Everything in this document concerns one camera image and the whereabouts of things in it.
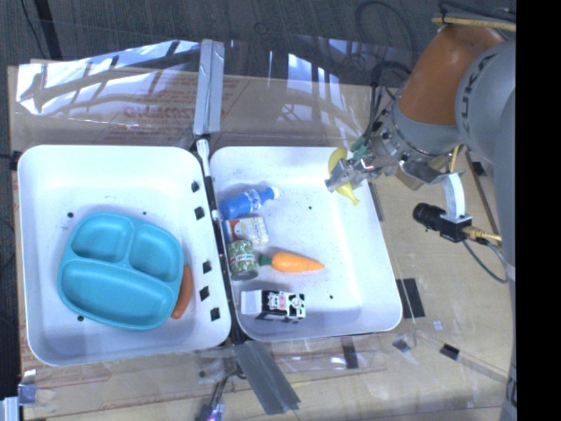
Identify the orange sausage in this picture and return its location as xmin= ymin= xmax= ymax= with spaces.
xmin=170 ymin=264 xmax=195 ymax=321

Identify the green can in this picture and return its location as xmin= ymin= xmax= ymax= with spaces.
xmin=226 ymin=239 xmax=260 ymax=282

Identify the black cylinder on white bracket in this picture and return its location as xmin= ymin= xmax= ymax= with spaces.
xmin=411 ymin=171 xmax=474 ymax=244

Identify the blue bottle with white cap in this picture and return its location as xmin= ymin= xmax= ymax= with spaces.
xmin=217 ymin=184 xmax=281 ymax=221

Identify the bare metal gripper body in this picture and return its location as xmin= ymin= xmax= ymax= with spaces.
xmin=348 ymin=129 xmax=413 ymax=178

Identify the white and orange carton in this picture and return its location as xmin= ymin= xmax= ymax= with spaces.
xmin=224 ymin=215 xmax=271 ymax=247

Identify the yellow banana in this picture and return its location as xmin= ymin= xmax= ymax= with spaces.
xmin=327 ymin=146 xmax=361 ymax=207

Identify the black and white cow carton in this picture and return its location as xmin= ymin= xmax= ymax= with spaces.
xmin=239 ymin=289 xmax=307 ymax=323

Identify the orange carrot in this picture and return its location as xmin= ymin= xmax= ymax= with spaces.
xmin=257 ymin=251 xmax=326 ymax=275

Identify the white plastic tray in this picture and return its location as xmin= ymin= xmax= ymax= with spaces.
xmin=16 ymin=144 xmax=233 ymax=367
xmin=209 ymin=145 xmax=404 ymax=343

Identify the blue divided plate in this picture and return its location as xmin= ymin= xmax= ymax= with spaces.
xmin=56 ymin=210 xmax=186 ymax=332

